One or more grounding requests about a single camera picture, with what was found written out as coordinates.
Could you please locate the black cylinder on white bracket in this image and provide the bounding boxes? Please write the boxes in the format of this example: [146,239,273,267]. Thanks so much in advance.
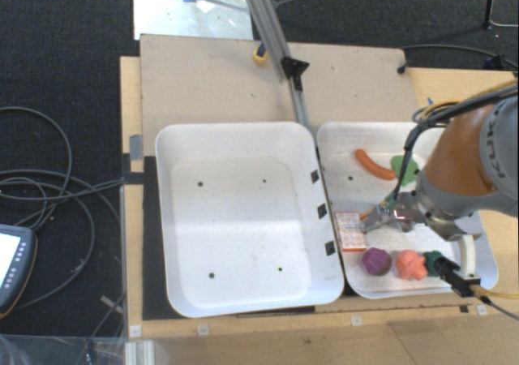
[431,234,483,298]

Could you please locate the light green toy lettuce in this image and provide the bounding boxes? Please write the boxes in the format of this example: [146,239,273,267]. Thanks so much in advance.
[390,154,422,191]

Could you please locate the orange and white packet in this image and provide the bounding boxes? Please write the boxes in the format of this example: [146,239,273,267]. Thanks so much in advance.
[333,211,367,254]

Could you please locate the dark green toy vegetable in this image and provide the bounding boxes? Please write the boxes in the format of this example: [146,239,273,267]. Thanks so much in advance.
[422,250,444,277]

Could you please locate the purple toy grapes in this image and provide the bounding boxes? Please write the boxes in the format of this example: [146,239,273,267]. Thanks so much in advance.
[361,247,393,277]

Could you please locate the white plastic tray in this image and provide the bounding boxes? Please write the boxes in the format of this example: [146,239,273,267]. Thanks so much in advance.
[155,121,346,319]
[315,120,500,301]

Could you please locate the orange toy sausage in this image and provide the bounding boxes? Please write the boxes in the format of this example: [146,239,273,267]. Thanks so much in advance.
[354,148,398,182]

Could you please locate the orange toy carrot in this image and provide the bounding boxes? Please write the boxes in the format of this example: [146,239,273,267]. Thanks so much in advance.
[395,249,428,281]

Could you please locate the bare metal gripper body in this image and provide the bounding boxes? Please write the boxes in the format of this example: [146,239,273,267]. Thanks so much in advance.
[388,191,430,234]

